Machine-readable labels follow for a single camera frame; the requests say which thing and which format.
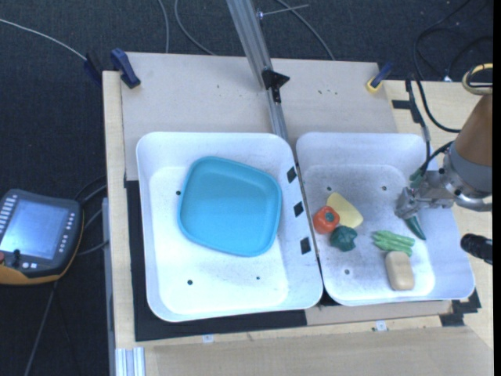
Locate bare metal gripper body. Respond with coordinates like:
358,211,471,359
395,172,493,219

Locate dark green chili pepper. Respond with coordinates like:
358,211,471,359
405,214,427,241

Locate green bean pods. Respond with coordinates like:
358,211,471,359
371,230,416,258

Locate tan bread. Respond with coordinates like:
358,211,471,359
384,250,416,292

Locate yellow wedge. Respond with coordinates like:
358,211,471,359
326,192,365,230

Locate green broccoli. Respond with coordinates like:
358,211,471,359
329,225,359,253

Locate white plastic tray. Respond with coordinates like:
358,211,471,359
295,131,477,307
135,131,325,324

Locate red bell pepper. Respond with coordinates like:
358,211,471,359
312,205,341,236

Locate thin black rod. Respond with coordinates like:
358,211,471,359
294,158,323,281

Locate blue plate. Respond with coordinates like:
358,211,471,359
177,155,283,259

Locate pale wood board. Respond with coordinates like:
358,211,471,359
119,52,453,327

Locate black cylinder on white bracket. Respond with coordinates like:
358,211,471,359
460,233,493,266

